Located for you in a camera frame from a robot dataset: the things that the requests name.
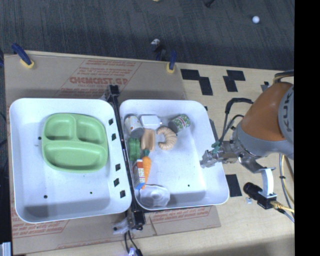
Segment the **white ball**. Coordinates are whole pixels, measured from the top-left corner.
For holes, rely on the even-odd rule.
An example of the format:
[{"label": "white ball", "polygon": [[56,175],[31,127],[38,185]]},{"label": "white ball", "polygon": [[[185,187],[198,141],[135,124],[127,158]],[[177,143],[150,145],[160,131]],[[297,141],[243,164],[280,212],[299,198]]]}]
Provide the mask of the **white ball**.
[{"label": "white ball", "polygon": [[259,21],[260,21],[260,18],[258,16],[253,16],[253,18],[252,18],[253,23],[257,24],[257,23],[259,23]]}]

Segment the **green plate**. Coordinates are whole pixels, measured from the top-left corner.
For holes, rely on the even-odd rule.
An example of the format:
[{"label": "green plate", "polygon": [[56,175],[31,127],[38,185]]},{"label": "green plate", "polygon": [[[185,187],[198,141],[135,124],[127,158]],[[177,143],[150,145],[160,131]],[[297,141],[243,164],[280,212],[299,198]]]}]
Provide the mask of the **green plate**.
[{"label": "green plate", "polygon": [[42,153],[45,162],[56,170],[97,171],[108,160],[106,128],[92,116],[53,114],[44,124]]}]

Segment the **orange carrot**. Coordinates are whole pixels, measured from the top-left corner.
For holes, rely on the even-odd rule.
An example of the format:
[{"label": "orange carrot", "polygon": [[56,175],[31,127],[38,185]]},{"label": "orange carrot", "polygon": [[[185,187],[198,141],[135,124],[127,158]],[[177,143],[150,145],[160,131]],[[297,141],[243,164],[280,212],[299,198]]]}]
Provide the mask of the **orange carrot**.
[{"label": "orange carrot", "polygon": [[144,157],[142,157],[142,164],[143,164],[145,184],[141,188],[142,190],[145,189],[145,187],[146,187],[146,184],[147,184],[147,181],[148,181],[148,177],[149,177],[149,174],[150,174],[150,169],[151,169],[152,161],[151,161],[150,157],[148,156],[149,152],[150,151],[148,149],[143,150]]}]

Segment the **white plastic tray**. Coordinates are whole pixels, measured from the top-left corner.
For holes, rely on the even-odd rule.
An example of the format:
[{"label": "white plastic tray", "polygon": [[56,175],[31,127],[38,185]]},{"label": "white plastic tray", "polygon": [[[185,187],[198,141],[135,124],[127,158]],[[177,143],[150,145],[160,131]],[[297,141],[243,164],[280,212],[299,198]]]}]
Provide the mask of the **white plastic tray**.
[{"label": "white plastic tray", "polygon": [[141,203],[135,190],[137,202],[147,210],[219,205],[229,198],[229,187],[221,163],[210,168],[201,168],[200,160],[205,150],[215,142],[210,120],[203,105],[191,100],[135,100],[124,101],[119,108],[121,125],[127,149],[129,133],[124,126],[128,115],[157,115],[162,125],[168,120],[186,114],[191,124],[177,134],[177,142],[169,151],[161,150],[158,142],[164,136],[156,135],[156,147],[149,157],[152,160],[147,184],[160,185],[168,189],[170,200],[166,206],[146,206]]},{"label": "white plastic tray", "polygon": [[[89,115],[105,126],[106,165],[92,173],[49,167],[42,156],[45,120],[55,113]],[[113,108],[100,99],[22,98],[10,107],[15,208],[29,223],[122,213],[132,202]]]}]

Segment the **small carton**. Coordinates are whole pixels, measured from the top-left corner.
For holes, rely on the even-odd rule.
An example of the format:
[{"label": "small carton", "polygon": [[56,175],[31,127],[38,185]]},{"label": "small carton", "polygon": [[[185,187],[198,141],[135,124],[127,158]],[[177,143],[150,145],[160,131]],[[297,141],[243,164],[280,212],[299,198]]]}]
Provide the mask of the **small carton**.
[{"label": "small carton", "polygon": [[146,183],[145,171],[142,159],[135,161],[132,167],[133,173],[133,187],[136,190],[140,190]]}]

